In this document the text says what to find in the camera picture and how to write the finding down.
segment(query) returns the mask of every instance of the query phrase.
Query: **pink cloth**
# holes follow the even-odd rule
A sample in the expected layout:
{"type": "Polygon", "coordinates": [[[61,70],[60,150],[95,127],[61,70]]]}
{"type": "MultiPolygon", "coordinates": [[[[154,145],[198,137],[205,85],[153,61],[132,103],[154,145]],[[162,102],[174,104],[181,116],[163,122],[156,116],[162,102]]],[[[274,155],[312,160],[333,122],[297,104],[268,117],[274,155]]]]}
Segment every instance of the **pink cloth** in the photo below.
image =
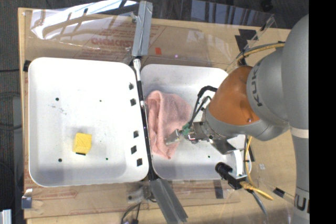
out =
{"type": "Polygon", "coordinates": [[[153,154],[170,159],[178,143],[166,146],[164,138],[181,129],[190,119],[191,106],[177,94],[153,91],[146,98],[148,130],[153,154]]]}

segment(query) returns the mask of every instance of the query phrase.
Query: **yellow block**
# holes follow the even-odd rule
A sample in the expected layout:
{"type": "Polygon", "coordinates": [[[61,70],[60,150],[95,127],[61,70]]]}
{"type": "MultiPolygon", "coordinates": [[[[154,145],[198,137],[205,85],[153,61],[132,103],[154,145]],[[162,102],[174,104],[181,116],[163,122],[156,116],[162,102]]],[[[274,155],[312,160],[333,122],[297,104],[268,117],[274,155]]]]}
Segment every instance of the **yellow block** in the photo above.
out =
{"type": "Polygon", "coordinates": [[[73,152],[87,154],[91,149],[91,134],[77,133],[74,139],[73,152]]]}

